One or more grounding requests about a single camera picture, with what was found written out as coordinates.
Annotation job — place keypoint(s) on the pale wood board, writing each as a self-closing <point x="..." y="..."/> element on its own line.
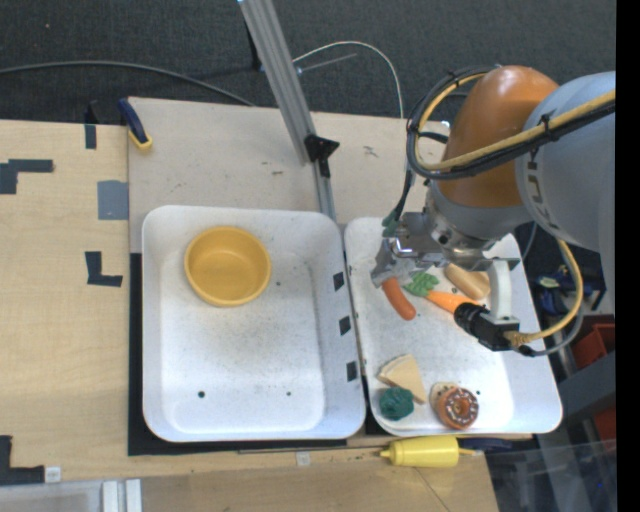
<point x="225" y="160"/>

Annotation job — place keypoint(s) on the orange sausage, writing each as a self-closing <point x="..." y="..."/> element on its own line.
<point x="401" y="302"/>

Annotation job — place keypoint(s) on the tan pizza slice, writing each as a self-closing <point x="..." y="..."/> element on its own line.
<point x="406" y="377"/>

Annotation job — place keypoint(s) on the yellow mustard bottle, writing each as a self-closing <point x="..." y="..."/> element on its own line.
<point x="425" y="451"/>

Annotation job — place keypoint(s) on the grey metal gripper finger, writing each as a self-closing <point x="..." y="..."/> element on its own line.
<point x="384" y="274"/>
<point x="407" y="267"/>

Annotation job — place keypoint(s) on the brown frosted doughnut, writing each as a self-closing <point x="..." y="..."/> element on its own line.
<point x="457" y="409"/>

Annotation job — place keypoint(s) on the green broccoli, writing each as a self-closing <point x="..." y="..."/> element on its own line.
<point x="396" y="404"/>

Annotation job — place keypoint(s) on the black cylinder on white bracket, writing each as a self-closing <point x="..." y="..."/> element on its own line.
<point x="487" y="325"/>

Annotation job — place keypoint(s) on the orange carrot with green top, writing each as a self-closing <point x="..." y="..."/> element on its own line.
<point x="447" y="300"/>

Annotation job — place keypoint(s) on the yellow bowl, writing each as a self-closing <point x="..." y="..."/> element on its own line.
<point x="227" y="265"/>

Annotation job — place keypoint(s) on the tan bread roll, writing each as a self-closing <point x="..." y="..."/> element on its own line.
<point x="470" y="282"/>

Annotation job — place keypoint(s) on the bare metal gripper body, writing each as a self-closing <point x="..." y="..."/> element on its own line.
<point x="440" y="240"/>

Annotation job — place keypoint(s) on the white plastic tray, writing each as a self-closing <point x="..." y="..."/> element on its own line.
<point x="440" y="350"/>
<point x="250" y="350"/>

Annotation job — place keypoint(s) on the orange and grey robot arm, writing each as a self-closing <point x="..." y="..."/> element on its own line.
<point x="500" y="140"/>

